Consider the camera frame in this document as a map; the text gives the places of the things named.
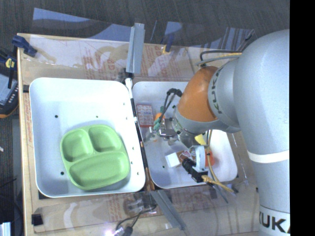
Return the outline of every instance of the clamp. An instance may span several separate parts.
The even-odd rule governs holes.
[[[5,48],[0,47],[0,62],[4,63],[5,66],[10,69],[9,74],[9,82],[8,82],[8,88],[11,89],[12,80],[14,72],[17,71],[17,48],[23,48],[24,54],[27,54],[31,57],[35,57],[35,54],[37,53],[37,50],[34,49],[25,38],[21,36],[14,36],[12,39],[13,44],[13,51],[9,51]]]

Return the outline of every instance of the green plate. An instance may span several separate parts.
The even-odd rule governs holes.
[[[61,155],[71,182],[83,190],[102,188],[127,177],[130,161],[116,131],[90,125],[67,132]]]

